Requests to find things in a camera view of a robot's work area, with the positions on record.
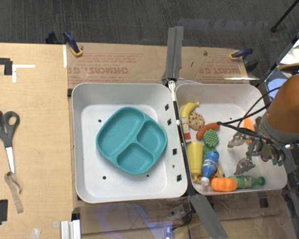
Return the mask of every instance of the scissors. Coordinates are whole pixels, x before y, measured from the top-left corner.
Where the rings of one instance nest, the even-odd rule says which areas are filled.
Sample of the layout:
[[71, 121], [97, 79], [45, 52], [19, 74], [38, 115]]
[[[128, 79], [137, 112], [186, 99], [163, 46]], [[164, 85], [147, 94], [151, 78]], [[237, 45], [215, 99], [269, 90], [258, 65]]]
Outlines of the scissors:
[[[15, 117], [13, 124], [9, 123], [9, 120]], [[14, 160], [12, 150], [12, 137], [16, 127], [20, 123], [20, 117], [15, 112], [6, 112], [4, 115], [0, 111], [0, 138], [4, 143], [4, 147], [8, 156], [10, 171], [14, 173]]]

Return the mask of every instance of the plastic bottle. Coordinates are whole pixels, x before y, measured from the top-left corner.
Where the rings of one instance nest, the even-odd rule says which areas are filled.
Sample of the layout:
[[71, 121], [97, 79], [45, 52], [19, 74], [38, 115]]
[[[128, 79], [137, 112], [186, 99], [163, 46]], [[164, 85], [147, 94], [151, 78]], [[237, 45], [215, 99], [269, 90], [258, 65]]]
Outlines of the plastic bottle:
[[242, 176], [229, 176], [229, 178], [233, 178], [237, 181], [237, 189], [250, 189], [256, 185], [264, 185], [265, 179], [264, 177], [252, 177], [250, 175], [242, 175]]
[[203, 162], [204, 162], [204, 160], [206, 159], [206, 155], [207, 155], [207, 153], [209, 153], [210, 151], [217, 151], [216, 150], [216, 148], [215, 147], [210, 147], [210, 146], [208, 146], [207, 144], [205, 144], [204, 146], [203, 146]]
[[200, 183], [203, 186], [207, 186], [209, 184], [209, 177], [216, 172], [218, 159], [218, 151], [210, 151], [206, 154], [206, 159], [202, 166], [203, 177], [200, 180]]
[[186, 145], [186, 148], [190, 173], [194, 178], [193, 181], [199, 183], [197, 177], [201, 174], [203, 144], [199, 141], [192, 141]]

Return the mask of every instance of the teal plate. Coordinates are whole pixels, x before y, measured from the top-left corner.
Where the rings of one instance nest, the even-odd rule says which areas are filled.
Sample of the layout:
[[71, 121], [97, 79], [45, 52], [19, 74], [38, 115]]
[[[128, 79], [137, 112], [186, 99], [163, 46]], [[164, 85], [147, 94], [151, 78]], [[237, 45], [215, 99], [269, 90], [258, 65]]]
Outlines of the teal plate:
[[116, 111], [96, 137], [99, 152], [115, 166], [130, 174], [147, 172], [167, 145], [164, 129], [134, 107]]

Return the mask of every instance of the toy food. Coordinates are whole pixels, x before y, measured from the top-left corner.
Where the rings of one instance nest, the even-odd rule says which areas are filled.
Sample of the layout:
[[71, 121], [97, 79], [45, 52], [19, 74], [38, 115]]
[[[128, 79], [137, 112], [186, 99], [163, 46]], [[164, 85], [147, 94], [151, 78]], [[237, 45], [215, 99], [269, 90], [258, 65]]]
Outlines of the toy food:
[[244, 119], [244, 127], [245, 127], [245, 128], [248, 128], [248, 129], [250, 129], [250, 130], [252, 130], [252, 131], [255, 131], [255, 130], [254, 130], [254, 126], [252, 125], [252, 123], [251, 123], [251, 121], [250, 121], [249, 118], [245, 118], [245, 119]]
[[209, 129], [205, 132], [203, 139], [205, 144], [209, 147], [215, 147], [219, 142], [217, 132], [212, 129]]
[[201, 166], [203, 162], [203, 144], [199, 141], [192, 141], [186, 145], [188, 164], [190, 174], [194, 182], [198, 182], [198, 176], [201, 175]]
[[242, 176], [229, 176], [229, 178], [232, 178], [237, 181], [237, 189], [250, 189], [255, 187], [256, 185], [264, 185], [265, 179], [264, 177], [252, 177], [250, 175], [242, 175]]
[[203, 186], [207, 186], [209, 184], [209, 177], [216, 172], [218, 159], [219, 153], [217, 151], [208, 152], [206, 154], [206, 159], [202, 166], [203, 177], [200, 180], [200, 183]]
[[201, 140], [207, 130], [209, 130], [209, 129], [218, 130], [219, 127], [220, 127], [220, 125], [218, 125], [217, 122], [206, 124], [196, 133], [196, 138], [198, 140]]
[[184, 140], [186, 143], [191, 142], [191, 137], [189, 133], [189, 114], [192, 112], [192, 110], [196, 107], [199, 106], [199, 102], [188, 102], [187, 104], [184, 105], [184, 107], [180, 111], [180, 123], [181, 123], [181, 128], [183, 130], [183, 136]]
[[231, 192], [237, 189], [237, 181], [233, 178], [218, 178], [211, 180], [211, 186], [215, 191]]
[[189, 127], [198, 131], [202, 126], [205, 125], [203, 116], [197, 112], [191, 112], [189, 114]]
[[225, 172], [223, 168], [220, 166], [219, 162], [217, 163], [216, 175], [215, 177], [223, 178], [225, 176]]

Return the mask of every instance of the black cable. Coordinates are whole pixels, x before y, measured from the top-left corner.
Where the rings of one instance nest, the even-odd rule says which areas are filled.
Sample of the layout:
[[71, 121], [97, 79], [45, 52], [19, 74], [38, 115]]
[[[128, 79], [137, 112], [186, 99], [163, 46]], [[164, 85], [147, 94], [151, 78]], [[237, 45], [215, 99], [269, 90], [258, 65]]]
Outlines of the black cable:
[[191, 239], [191, 233], [190, 233], [190, 227], [189, 227], [189, 224], [187, 224], [187, 230], [188, 230], [188, 239]]
[[239, 127], [240, 126], [240, 124], [241, 124], [241, 122], [244, 120], [244, 119], [246, 119], [246, 118], [248, 118], [248, 117], [246, 117], [247, 116], [247, 114], [256, 106], [256, 104], [257, 103], [259, 103], [259, 101], [261, 100], [261, 99], [263, 99], [265, 96], [267, 96], [269, 93], [271, 93], [272, 91], [275, 91], [275, 90], [278, 90], [278, 89], [280, 89], [280, 87], [277, 87], [277, 88], [274, 88], [274, 89], [272, 89], [272, 90], [269, 90], [268, 92], [266, 92], [265, 94], [263, 94], [250, 108], [249, 108], [249, 110], [245, 113], [245, 115], [241, 118], [241, 120], [239, 121], [239, 123], [238, 123], [238, 125], [237, 125], [237, 127]]
[[277, 21], [277, 23], [270, 28], [271, 32], [276, 32], [277, 27], [280, 25], [281, 22], [286, 18], [286, 16], [291, 12], [291, 10], [296, 6], [299, 0], [295, 0], [294, 3], [288, 8], [288, 10], [282, 15], [282, 17]]
[[238, 121], [243, 121], [244, 119], [249, 118], [249, 117], [251, 117], [251, 116], [253, 116], [253, 115], [255, 115], [255, 114], [261, 112], [262, 110], [266, 109], [267, 107], [270, 106], [270, 104], [271, 104], [271, 103], [265, 105], [264, 107], [262, 107], [262, 108], [256, 110], [255, 112], [253, 112], [253, 113], [251, 113], [251, 114], [249, 114], [249, 115], [247, 115], [247, 116], [244, 115], [242, 118], [235, 119], [235, 120], [231, 120], [231, 121], [228, 121], [228, 122], [221, 122], [221, 123], [227, 125], [227, 124], [232, 124], [232, 123], [235, 123], [235, 122], [238, 122]]
[[263, 139], [266, 141], [266, 143], [272, 145], [274, 144], [273, 141], [271, 141], [269, 138], [266, 138], [260, 134], [258, 134], [257, 132], [255, 131], [252, 131], [250, 130], [249, 128], [245, 128], [245, 127], [236, 127], [236, 126], [233, 126], [233, 125], [229, 125], [229, 124], [224, 124], [222, 122], [217, 122], [218, 125], [222, 125], [222, 126], [225, 126], [225, 127], [229, 127], [231, 129], [234, 129], [236, 130], [237, 132], [240, 132], [240, 133], [243, 133], [243, 134], [246, 134], [246, 135], [250, 135], [250, 136], [253, 136], [253, 137], [256, 137], [256, 138], [260, 138], [260, 139]]

